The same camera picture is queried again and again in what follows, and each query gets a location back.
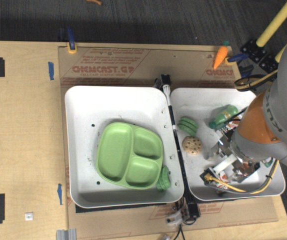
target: wire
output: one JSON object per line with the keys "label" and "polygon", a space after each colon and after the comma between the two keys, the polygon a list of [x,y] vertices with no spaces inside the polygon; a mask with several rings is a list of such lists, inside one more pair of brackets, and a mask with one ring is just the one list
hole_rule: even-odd
{"label": "wire", "polygon": [[197,221],[197,219],[195,218],[194,220],[193,220],[193,222],[187,222],[187,221],[184,221],[183,222],[183,224],[185,224],[185,225],[187,225],[187,226],[191,226],[191,225],[193,225],[193,224],[195,224],[195,222]]}
{"label": "wire", "polygon": [[269,81],[270,79],[272,79],[275,76],[275,74],[277,74],[277,72],[278,72],[278,69],[272,71],[271,73],[261,78],[259,78],[257,75],[252,75],[249,77],[241,78],[234,82],[234,87],[240,92],[249,91],[253,89],[254,87],[259,87],[263,85],[264,83],[266,83],[267,81]]}
{"label": "wire", "polygon": [[174,239],[173,240],[176,240],[180,234],[180,232],[182,231],[182,225],[180,224],[179,225],[179,229],[178,229],[178,233],[175,235]]}
{"label": "wire", "polygon": [[217,183],[219,183],[219,184],[222,184],[222,185],[226,186],[227,188],[232,189],[232,190],[237,191],[237,192],[246,192],[245,190],[240,189],[240,188],[237,188],[237,187],[234,187],[234,186],[232,186],[232,185],[229,185],[228,183],[226,183],[226,182],[224,182],[224,181],[222,181],[222,180],[220,180],[220,179],[217,179],[217,178],[214,177],[214,176],[210,176],[210,177],[209,177],[209,180],[210,180],[210,181],[217,182]]}
{"label": "wire", "polygon": [[226,125],[226,124],[230,123],[231,121],[240,121],[240,119],[235,119],[235,117],[241,115],[243,112],[245,112],[245,111],[247,110],[247,108],[248,108],[248,107],[246,106],[246,107],[243,108],[240,112],[238,112],[237,114],[235,114],[235,115],[231,116],[230,118],[228,118],[226,121],[224,121],[224,122],[222,123],[222,125]]}
{"label": "wire", "polygon": [[186,240],[185,235],[184,235],[184,231],[183,231],[183,228],[181,227],[181,225],[180,225],[180,231],[181,231],[181,235],[182,235],[183,240]]}
{"label": "wire", "polygon": [[276,160],[273,163],[273,166],[272,166],[272,168],[270,170],[269,175],[267,176],[267,179],[268,179],[267,183],[265,185],[263,185],[262,187],[260,187],[258,191],[255,191],[255,192],[251,193],[252,195],[263,192],[269,186],[270,182],[273,180],[273,177],[274,177],[274,175],[276,173],[278,165],[279,165],[279,160]]}
{"label": "wire", "polygon": [[231,185],[229,185],[229,184],[223,182],[222,180],[217,179],[217,178],[215,178],[213,176],[210,176],[209,180],[213,180],[213,181],[215,181],[217,183],[220,183],[220,184],[222,184],[222,185],[224,185],[224,186],[226,186],[226,187],[228,187],[228,188],[230,188],[230,189],[232,189],[234,191],[231,191],[229,189],[222,189],[220,187],[211,185],[209,183],[206,183],[205,185],[208,186],[208,187],[211,187],[213,189],[216,189],[216,190],[220,190],[220,191],[224,191],[224,192],[228,192],[228,193],[233,193],[233,194],[240,194],[240,195],[244,195],[244,194],[250,194],[250,195],[258,194],[258,193],[263,192],[269,186],[270,182],[273,180],[273,177],[274,177],[274,175],[276,173],[278,165],[279,165],[279,160],[276,159],[274,161],[274,163],[273,163],[273,166],[271,167],[269,175],[266,176],[266,180],[263,182],[263,184],[259,188],[254,189],[252,191],[245,191],[243,189],[231,186]]}

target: black carpet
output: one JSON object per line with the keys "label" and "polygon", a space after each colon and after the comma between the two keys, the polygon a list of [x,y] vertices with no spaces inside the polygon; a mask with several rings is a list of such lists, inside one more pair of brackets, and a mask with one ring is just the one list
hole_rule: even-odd
{"label": "black carpet", "polygon": [[[0,0],[0,40],[58,41],[71,27],[77,42],[222,45],[258,38],[287,0]],[[287,19],[266,45],[287,43]],[[287,167],[283,166],[287,184]],[[287,211],[287,186],[282,194]]]}

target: green compartment plate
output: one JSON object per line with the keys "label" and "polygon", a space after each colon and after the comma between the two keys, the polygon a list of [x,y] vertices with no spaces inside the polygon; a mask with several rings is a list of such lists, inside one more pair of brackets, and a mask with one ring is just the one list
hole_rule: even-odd
{"label": "green compartment plate", "polygon": [[114,122],[103,130],[96,169],[110,183],[144,190],[157,183],[163,157],[163,142],[156,133],[137,125]]}

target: yellow cable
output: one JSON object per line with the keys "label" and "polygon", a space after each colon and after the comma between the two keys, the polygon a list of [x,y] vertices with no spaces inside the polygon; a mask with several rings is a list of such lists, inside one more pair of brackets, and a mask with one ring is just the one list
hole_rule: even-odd
{"label": "yellow cable", "polygon": [[287,2],[278,12],[278,14],[274,17],[272,22],[267,26],[261,36],[257,39],[256,44],[259,47],[264,47],[269,39],[273,36],[273,34],[277,31],[277,29],[281,26],[281,24],[287,18]]}
{"label": "yellow cable", "polygon": [[234,190],[234,191],[237,191],[237,192],[246,192],[245,190],[242,190],[242,189],[240,189],[240,188],[231,186],[231,185],[227,184],[226,182],[224,182],[224,181],[222,181],[222,180],[220,180],[220,179],[217,179],[217,178],[215,178],[215,177],[213,177],[213,176],[210,176],[209,179],[210,179],[211,181],[220,183],[220,184],[222,184],[222,185],[226,186],[227,188],[230,188],[230,189],[232,189],[232,190]]}
{"label": "yellow cable", "polygon": [[251,195],[261,193],[269,186],[270,182],[273,180],[272,178],[274,177],[274,175],[277,171],[278,165],[279,165],[279,160],[276,160],[273,164],[272,172],[269,175],[269,180],[267,181],[267,183],[262,188],[260,188],[259,190],[252,192]]}
{"label": "yellow cable", "polygon": [[[263,192],[263,191],[269,186],[270,182],[272,181],[273,176],[274,176],[275,173],[276,173],[276,170],[277,170],[278,165],[279,165],[279,160],[276,160],[276,161],[273,163],[271,172],[270,172],[270,174],[269,174],[269,180],[268,180],[268,181],[266,182],[266,184],[263,185],[260,189],[255,190],[254,192],[251,192],[251,193],[250,193],[251,195],[261,193],[261,192]],[[237,192],[247,192],[247,191],[245,191],[245,190],[243,190],[243,189],[240,189],[240,188],[231,186],[231,185],[229,185],[228,183],[226,183],[226,182],[224,182],[224,181],[222,181],[222,180],[220,180],[220,179],[217,179],[216,177],[213,177],[213,176],[211,176],[211,175],[205,176],[205,179],[207,179],[207,180],[209,180],[209,181],[217,182],[217,183],[219,183],[219,184],[222,184],[222,185],[226,186],[227,188],[232,189],[232,190],[237,191]]]}
{"label": "yellow cable", "polygon": [[243,89],[247,89],[247,88],[250,88],[252,86],[256,86],[257,84],[261,83],[262,81],[266,80],[267,78],[271,77],[272,75],[276,74],[278,72],[278,69],[276,69],[275,71],[272,71],[271,73],[265,75],[264,77],[256,80],[256,81],[253,81],[253,82],[250,82],[250,83],[247,83],[247,84],[244,84],[244,85],[234,85],[234,87],[237,89],[237,90],[243,90]]}
{"label": "yellow cable", "polygon": [[276,62],[280,62],[280,59],[284,53],[285,48],[287,47],[287,44],[280,50],[280,52],[278,52],[278,54],[274,57]]}

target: metal bracket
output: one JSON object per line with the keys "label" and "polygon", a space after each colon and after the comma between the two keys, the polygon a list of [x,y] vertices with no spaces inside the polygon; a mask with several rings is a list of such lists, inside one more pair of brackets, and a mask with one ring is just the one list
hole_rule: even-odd
{"label": "metal bracket", "polygon": [[271,73],[271,72],[277,70],[278,65],[279,65],[279,63],[275,60],[275,57],[271,54],[268,54],[259,63],[259,67],[261,67],[267,73]]}
{"label": "metal bracket", "polygon": [[166,217],[167,225],[169,227],[178,227],[181,223],[190,218],[189,209],[184,205],[181,209],[177,210],[174,214]]}
{"label": "metal bracket", "polygon": [[69,228],[68,230],[58,229],[56,240],[77,240],[77,230],[75,228]]}
{"label": "metal bracket", "polygon": [[170,80],[170,75],[169,74],[161,74],[160,78],[156,78],[154,80],[154,88],[159,89],[160,91],[163,91],[163,86],[164,85],[172,85],[172,81]]}
{"label": "metal bracket", "polygon": [[259,63],[264,56],[267,55],[267,51],[263,47],[259,47],[256,44],[257,40],[251,39],[244,46],[241,47],[240,51],[244,54],[249,55],[249,58],[255,63]]}

